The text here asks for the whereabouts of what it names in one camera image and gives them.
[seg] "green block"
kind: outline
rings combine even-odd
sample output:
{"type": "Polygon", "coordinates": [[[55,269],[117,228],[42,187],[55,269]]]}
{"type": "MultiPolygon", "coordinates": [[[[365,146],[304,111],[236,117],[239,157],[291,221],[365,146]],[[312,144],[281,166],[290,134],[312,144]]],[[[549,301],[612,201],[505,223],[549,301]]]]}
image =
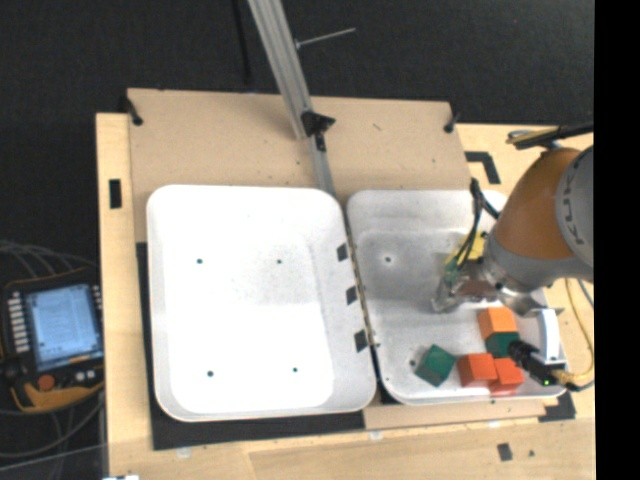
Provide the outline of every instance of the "green block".
{"type": "Polygon", "coordinates": [[[520,333],[517,332],[494,332],[484,340],[484,345],[493,357],[509,357],[509,343],[519,339],[520,333]]]}
{"type": "Polygon", "coordinates": [[[431,348],[422,356],[415,374],[429,384],[438,387],[442,384],[456,364],[457,358],[449,354],[438,345],[431,345],[431,348]]]}

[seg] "orange block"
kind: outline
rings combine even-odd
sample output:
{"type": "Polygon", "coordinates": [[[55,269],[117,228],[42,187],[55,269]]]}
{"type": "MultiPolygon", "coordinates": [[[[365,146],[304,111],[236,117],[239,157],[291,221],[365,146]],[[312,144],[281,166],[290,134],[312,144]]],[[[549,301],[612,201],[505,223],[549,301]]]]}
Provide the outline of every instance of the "orange block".
{"type": "Polygon", "coordinates": [[[498,379],[489,385],[493,395],[510,395],[524,382],[522,370],[509,357],[494,360],[498,379]]]}
{"type": "Polygon", "coordinates": [[[478,313],[478,324],[483,340],[496,332],[518,332],[513,311],[506,306],[483,309],[478,313]]]}
{"type": "Polygon", "coordinates": [[[457,367],[464,387],[487,387],[498,379],[493,356],[486,352],[461,357],[457,367]]]}

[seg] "empty white tray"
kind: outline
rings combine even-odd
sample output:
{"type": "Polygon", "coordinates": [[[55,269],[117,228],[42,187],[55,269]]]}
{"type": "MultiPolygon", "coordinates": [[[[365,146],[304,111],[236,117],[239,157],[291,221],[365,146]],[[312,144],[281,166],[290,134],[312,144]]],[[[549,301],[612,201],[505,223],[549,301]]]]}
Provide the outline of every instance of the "empty white tray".
{"type": "MultiPolygon", "coordinates": [[[[484,194],[498,209],[505,203],[499,192],[484,194]]],[[[477,314],[499,303],[465,303],[443,314],[429,309],[445,259],[471,228],[469,191],[367,190],[351,197],[347,215],[381,380],[389,394],[408,405],[489,400],[487,388],[463,387],[455,366],[438,387],[414,373],[433,344],[457,357],[486,352],[477,314]]],[[[483,212],[479,231],[489,231],[494,222],[483,212]]],[[[543,293],[538,297],[544,300],[543,293]]],[[[547,329],[537,318],[514,316],[521,339],[541,347],[547,329]]],[[[558,385],[541,386],[526,373],[525,378],[508,397],[556,397],[564,392],[558,385]]]]}
{"type": "Polygon", "coordinates": [[[147,225],[153,375],[169,415],[310,415],[371,401],[375,373],[334,198],[170,185],[151,195],[147,225]]]}

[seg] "aluminum extrusion bar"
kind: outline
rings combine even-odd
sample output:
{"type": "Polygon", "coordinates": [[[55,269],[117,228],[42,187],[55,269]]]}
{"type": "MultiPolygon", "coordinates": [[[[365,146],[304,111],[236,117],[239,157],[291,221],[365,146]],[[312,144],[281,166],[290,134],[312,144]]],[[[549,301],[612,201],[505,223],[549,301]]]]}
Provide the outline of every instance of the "aluminum extrusion bar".
{"type": "MultiPolygon", "coordinates": [[[[248,1],[278,88],[287,105],[296,137],[300,140],[308,139],[302,115],[313,112],[313,107],[282,2],[248,1]]],[[[309,140],[309,151],[318,188],[335,195],[326,151],[318,147],[314,138],[309,140]]]]}

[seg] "screen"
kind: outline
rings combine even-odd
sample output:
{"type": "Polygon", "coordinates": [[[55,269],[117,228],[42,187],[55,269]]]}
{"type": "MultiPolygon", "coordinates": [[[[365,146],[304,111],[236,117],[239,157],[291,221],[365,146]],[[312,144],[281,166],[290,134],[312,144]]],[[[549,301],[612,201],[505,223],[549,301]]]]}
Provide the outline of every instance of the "screen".
{"type": "Polygon", "coordinates": [[[88,284],[28,293],[26,305],[31,313],[38,371],[63,366],[77,356],[102,356],[88,284]]]}

